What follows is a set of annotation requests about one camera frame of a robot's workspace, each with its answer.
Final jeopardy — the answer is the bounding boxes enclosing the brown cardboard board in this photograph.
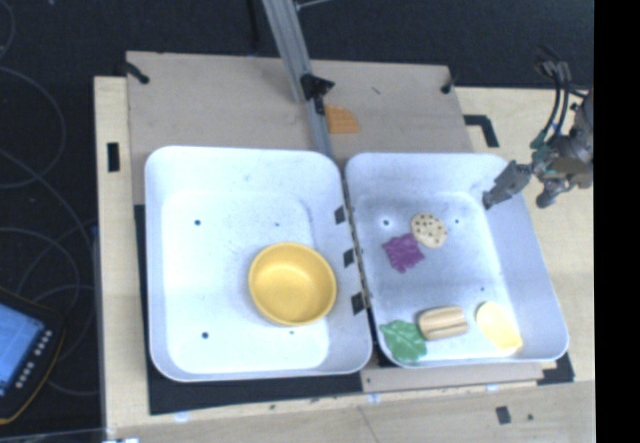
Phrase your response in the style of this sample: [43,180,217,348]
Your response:
[124,50,547,395]

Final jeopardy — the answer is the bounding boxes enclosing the thin black and white rod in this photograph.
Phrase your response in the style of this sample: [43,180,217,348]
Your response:
[342,171,375,318]

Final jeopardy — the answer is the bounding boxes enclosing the tan bread roll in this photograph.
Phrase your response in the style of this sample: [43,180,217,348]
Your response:
[416,304,470,342]

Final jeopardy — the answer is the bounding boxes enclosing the purple grapes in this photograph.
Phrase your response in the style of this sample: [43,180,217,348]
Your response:
[381,232,427,275]

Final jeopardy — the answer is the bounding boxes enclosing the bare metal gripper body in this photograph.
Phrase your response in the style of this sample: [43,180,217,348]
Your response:
[545,89,596,189]

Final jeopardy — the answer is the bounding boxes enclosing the orange toy slice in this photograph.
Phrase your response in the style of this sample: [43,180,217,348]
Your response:
[323,103,361,135]

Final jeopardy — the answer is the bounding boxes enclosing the white plastic tray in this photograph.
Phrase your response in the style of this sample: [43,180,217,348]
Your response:
[343,152,571,370]
[143,145,374,384]

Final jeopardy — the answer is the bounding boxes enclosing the beige chocolate chip biscuit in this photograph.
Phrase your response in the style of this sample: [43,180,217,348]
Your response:
[410,211,449,250]

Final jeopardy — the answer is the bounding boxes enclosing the green lettuce leaf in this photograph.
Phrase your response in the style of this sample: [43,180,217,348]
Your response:
[378,319,429,364]

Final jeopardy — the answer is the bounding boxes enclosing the yellow bowl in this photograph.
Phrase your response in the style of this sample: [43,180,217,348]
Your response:
[247,241,339,328]

